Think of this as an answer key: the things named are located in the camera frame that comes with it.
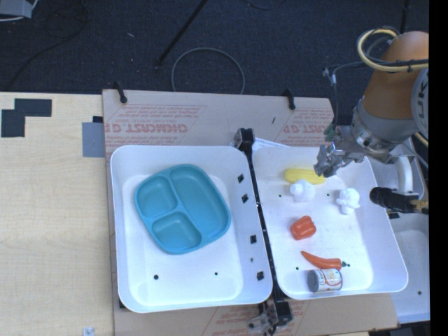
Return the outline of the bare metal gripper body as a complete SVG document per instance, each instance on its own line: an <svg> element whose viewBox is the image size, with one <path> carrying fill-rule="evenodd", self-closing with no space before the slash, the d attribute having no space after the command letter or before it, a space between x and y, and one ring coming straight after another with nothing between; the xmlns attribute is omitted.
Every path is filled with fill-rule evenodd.
<svg viewBox="0 0 448 336"><path fill-rule="evenodd" d="M339 130L333 137L333 155L341 160L340 164L362 162L364 157L393 164L398 159L391 152L395 147L394 143L377 139L366 131L352 134L352 130Z"/></svg>

